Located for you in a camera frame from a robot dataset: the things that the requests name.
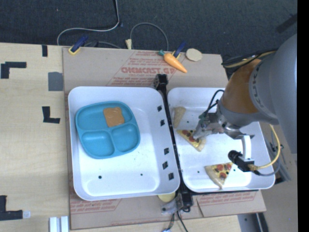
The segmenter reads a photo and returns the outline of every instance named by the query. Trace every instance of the white tray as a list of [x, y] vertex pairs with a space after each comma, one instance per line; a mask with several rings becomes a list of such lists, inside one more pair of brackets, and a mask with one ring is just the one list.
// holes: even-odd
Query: white tray
[[[167, 194], [180, 184], [162, 96], [149, 87], [76, 87], [68, 97], [74, 189], [84, 200]], [[98, 102], [120, 101], [130, 107], [140, 144], [125, 155], [88, 156], [75, 127], [77, 111]]]
[[[174, 88], [168, 93], [169, 109], [171, 116], [174, 116], [174, 108], [183, 106], [186, 112], [177, 128], [174, 128], [177, 151], [179, 154], [180, 166], [183, 174], [183, 181], [186, 186], [195, 192], [214, 191], [239, 191], [266, 189], [273, 186], [275, 176], [257, 176], [251, 172], [242, 172], [233, 164], [231, 173], [226, 179], [224, 187], [219, 190], [208, 177], [204, 167], [207, 165], [230, 162], [227, 154], [230, 150], [242, 152], [241, 140], [233, 140], [225, 134], [210, 135], [207, 137], [206, 145], [201, 152], [195, 150], [183, 139], [176, 130], [194, 130], [198, 123], [198, 116], [203, 113], [209, 105], [212, 96], [218, 88]], [[220, 99], [219, 92], [214, 99]], [[264, 165], [270, 162], [267, 146], [262, 135], [259, 123], [252, 123], [241, 129], [246, 134], [254, 134], [251, 140], [251, 158], [255, 165]], [[271, 173], [273, 168], [267, 167], [261, 170], [262, 173]]]

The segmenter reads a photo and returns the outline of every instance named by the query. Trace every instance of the blue plate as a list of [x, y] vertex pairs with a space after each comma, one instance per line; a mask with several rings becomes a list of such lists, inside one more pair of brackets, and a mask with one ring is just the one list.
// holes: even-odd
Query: blue plate
[[[103, 110], [120, 107], [125, 122], [108, 127]], [[76, 129], [85, 152], [96, 159], [129, 153], [140, 144], [140, 131], [131, 109], [119, 101], [82, 107], [75, 116]]]

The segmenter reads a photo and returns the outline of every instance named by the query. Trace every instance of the beige toy food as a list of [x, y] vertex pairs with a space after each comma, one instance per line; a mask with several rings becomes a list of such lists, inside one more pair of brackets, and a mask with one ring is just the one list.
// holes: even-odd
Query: beige toy food
[[118, 126], [125, 122], [120, 107], [108, 107], [103, 110], [108, 127]]
[[197, 151], [202, 151], [205, 146], [206, 139], [194, 139], [194, 130], [177, 130], [177, 133], [183, 137], [190, 145], [192, 145]]
[[209, 178], [222, 189], [226, 178], [228, 177], [233, 163], [222, 163], [206, 166], [205, 170]]
[[185, 111], [186, 109], [182, 106], [175, 107], [175, 114], [174, 114], [174, 120], [173, 120], [174, 128], [177, 128], [179, 126], [179, 123], [182, 120]]

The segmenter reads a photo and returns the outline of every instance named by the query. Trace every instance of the black tape mark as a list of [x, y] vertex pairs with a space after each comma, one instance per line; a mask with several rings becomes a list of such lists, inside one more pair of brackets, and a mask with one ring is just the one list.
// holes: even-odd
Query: black tape mark
[[6, 197], [5, 195], [0, 196], [0, 221], [5, 220], [16, 220], [23, 218], [23, 211], [7, 211], [6, 206]]
[[50, 118], [50, 107], [49, 106], [43, 106], [43, 122], [45, 123], [54, 123], [54, 124], [59, 124], [60, 123], [60, 118]]
[[286, 31], [291, 25], [297, 22], [297, 14], [294, 14], [291, 18], [287, 19], [285, 22], [276, 27], [278, 33]]
[[9, 79], [10, 68], [26, 68], [26, 62], [5, 62], [1, 64], [0, 79]]
[[47, 45], [42, 45], [42, 57], [48, 57]]
[[63, 76], [59, 72], [48, 73], [48, 91], [63, 91]]

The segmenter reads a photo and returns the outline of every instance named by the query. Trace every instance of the blue clamp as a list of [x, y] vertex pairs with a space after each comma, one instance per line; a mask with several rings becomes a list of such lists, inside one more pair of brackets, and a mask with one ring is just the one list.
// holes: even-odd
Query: blue clamp
[[182, 49], [184, 48], [185, 44], [186, 44], [186, 42], [183, 41], [183, 42], [178, 46], [177, 50], [176, 50], [176, 51], [174, 52], [174, 54], [173, 54], [175, 58], [178, 57], [178, 55], [180, 54], [180, 52], [181, 52]]
[[78, 53], [81, 49], [81, 46], [83, 46], [86, 41], [88, 40], [88, 36], [82, 36], [81, 38], [79, 38], [79, 40], [69, 48], [69, 53], [71, 55], [75, 55], [76, 53]]

